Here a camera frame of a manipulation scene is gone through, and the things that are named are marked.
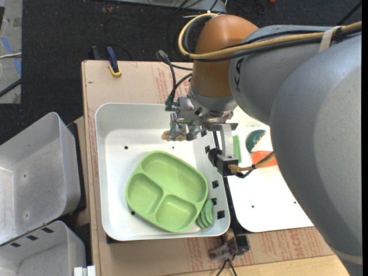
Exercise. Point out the black cylinder on white bracket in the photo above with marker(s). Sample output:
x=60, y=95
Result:
x=225, y=161

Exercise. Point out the dark green watermelon slice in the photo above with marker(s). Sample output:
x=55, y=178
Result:
x=254, y=141

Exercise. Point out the thin black rod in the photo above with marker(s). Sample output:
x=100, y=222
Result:
x=230, y=200

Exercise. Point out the green toy bean stick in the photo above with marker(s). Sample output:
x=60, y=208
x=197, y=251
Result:
x=237, y=149

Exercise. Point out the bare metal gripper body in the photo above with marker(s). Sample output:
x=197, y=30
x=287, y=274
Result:
x=188, y=112

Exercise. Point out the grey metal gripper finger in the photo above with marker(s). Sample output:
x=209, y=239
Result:
x=176, y=129
x=193, y=134

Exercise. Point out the brown cardboard board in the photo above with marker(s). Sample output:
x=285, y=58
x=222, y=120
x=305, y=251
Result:
x=138, y=82

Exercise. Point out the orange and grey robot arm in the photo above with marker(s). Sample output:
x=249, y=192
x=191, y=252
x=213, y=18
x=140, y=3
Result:
x=302, y=102

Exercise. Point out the beige toy biscuit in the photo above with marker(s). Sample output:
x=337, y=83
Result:
x=165, y=136

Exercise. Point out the light green sliced toy food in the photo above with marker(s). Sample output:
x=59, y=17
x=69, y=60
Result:
x=207, y=216

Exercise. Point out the orange toy food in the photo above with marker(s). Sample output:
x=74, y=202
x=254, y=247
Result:
x=263, y=157

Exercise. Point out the green divided plate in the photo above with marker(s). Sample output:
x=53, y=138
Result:
x=169, y=188

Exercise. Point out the white plastic tray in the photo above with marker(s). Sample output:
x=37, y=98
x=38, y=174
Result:
x=264, y=200
x=34, y=171
x=120, y=160
x=43, y=254

